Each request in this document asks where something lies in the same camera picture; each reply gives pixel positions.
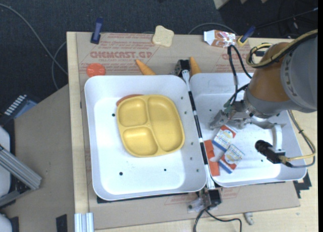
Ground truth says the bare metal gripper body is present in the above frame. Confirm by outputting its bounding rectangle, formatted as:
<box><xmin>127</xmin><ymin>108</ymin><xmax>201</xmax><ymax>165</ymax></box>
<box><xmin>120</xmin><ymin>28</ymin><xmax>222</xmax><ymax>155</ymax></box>
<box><xmin>228</xmin><ymin>100</ymin><xmax>270</xmax><ymax>126</ymax></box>

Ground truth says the white red and blue carton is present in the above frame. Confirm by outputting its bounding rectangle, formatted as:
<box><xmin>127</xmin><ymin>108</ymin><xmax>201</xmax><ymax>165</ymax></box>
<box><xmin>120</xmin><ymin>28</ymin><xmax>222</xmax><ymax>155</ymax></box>
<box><xmin>219</xmin><ymin>144</ymin><xmax>246</xmax><ymax>174</ymax></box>
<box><xmin>212</xmin><ymin>125</ymin><xmax>238</xmax><ymax>151</ymax></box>

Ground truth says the thin black and white rod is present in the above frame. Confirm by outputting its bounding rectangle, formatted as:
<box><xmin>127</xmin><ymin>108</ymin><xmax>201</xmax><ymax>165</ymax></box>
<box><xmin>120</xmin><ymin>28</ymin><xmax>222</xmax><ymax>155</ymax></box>
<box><xmin>182</xmin><ymin>70</ymin><xmax>216</xmax><ymax>189</ymax></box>

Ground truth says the orange flat packet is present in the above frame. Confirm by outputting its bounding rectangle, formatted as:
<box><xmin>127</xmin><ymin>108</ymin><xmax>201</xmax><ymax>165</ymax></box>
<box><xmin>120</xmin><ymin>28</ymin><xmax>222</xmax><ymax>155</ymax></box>
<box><xmin>203</xmin><ymin>140</ymin><xmax>216</xmax><ymax>162</ymax></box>
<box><xmin>209</xmin><ymin>160</ymin><xmax>221</xmax><ymax>177</ymax></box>

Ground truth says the white plastic tray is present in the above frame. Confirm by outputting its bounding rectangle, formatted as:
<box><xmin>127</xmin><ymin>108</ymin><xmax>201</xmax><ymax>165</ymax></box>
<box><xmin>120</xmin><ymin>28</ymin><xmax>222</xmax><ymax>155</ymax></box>
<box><xmin>84</xmin><ymin>74</ymin><xmax>208</xmax><ymax>201</ymax></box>
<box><xmin>189</xmin><ymin>72</ymin><xmax>308</xmax><ymax>188</ymax></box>

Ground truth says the orange carrot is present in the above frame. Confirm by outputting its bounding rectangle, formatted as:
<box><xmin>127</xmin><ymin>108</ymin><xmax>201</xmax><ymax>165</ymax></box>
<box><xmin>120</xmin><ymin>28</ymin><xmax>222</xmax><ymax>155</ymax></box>
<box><xmin>189</xmin><ymin>56</ymin><xmax>202</xmax><ymax>74</ymax></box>
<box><xmin>135</xmin><ymin>59</ymin><xmax>156</xmax><ymax>76</ymax></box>

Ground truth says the yellow divided plate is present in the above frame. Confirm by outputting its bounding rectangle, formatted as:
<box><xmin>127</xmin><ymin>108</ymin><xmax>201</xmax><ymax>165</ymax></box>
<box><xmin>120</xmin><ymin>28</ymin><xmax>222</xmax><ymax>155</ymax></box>
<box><xmin>116</xmin><ymin>94</ymin><xmax>186</xmax><ymax>158</ymax></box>

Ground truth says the white and orange carton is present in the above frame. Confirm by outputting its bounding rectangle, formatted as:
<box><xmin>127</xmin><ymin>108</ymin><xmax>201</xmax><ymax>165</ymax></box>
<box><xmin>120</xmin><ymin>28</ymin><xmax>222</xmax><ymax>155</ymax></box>
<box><xmin>203</xmin><ymin>29</ymin><xmax>237</xmax><ymax>48</ymax></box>

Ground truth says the beige bread slice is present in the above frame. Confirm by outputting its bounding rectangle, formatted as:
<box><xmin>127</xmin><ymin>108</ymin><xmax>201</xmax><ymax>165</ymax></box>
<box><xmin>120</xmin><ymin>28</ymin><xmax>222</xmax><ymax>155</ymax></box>
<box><xmin>151</xmin><ymin>25</ymin><xmax>175</xmax><ymax>48</ymax></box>

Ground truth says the brown cardboard board red print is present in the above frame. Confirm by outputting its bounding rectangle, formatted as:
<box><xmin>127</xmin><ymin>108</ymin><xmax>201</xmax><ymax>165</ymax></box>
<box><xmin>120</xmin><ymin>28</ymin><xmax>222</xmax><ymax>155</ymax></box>
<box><xmin>75</xmin><ymin>32</ymin><xmax>301</xmax><ymax>230</ymax></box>

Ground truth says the orange flat disc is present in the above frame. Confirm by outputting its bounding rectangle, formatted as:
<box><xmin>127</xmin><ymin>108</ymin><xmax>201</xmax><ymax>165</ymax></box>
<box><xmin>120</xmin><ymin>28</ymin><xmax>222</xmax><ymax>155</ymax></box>
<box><xmin>86</xmin><ymin>62</ymin><xmax>106</xmax><ymax>76</ymax></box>

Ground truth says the black cylinder on white bracket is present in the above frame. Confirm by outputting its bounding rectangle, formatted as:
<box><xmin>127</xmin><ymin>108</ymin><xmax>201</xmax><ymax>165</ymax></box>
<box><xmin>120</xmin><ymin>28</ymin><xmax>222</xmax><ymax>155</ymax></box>
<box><xmin>254</xmin><ymin>123</ymin><xmax>287</xmax><ymax>165</ymax></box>

